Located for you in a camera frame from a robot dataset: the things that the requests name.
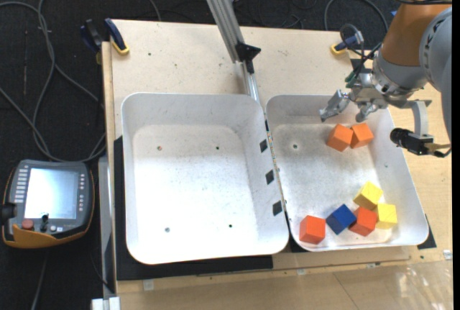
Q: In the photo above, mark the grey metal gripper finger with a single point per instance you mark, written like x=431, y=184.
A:
x=332, y=107
x=364, y=112

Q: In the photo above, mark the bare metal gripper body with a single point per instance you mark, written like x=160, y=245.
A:
x=366, y=87

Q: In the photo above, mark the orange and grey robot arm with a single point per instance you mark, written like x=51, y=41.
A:
x=409, y=35

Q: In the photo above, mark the orange cube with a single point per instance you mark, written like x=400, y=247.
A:
x=312, y=228
x=362, y=135
x=363, y=221
x=339, y=137

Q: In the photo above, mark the white plastic tray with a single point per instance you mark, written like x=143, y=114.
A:
x=323, y=172
x=201, y=175

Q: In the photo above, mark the yellow cube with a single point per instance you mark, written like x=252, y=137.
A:
x=368, y=195
x=386, y=215

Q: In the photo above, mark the blue cube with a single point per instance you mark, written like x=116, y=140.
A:
x=340, y=218

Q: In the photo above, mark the pale wood board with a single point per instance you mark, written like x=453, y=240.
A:
x=172, y=57

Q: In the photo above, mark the black cylinder on white bracket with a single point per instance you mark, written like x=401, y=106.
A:
x=413, y=132

